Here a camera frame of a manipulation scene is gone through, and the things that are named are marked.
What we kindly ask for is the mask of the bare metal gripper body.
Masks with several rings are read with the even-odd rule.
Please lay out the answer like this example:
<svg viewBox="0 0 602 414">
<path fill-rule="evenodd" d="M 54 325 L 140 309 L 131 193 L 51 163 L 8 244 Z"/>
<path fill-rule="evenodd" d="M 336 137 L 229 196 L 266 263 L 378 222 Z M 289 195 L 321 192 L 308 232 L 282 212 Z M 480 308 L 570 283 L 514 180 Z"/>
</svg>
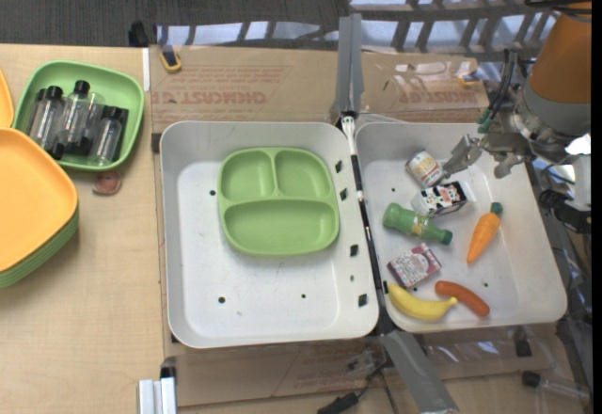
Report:
<svg viewBox="0 0 602 414">
<path fill-rule="evenodd" d="M 535 116 L 498 112 L 481 122 L 483 148 L 499 161 L 528 161 L 536 157 L 561 163 L 572 136 L 556 132 Z"/>
</svg>

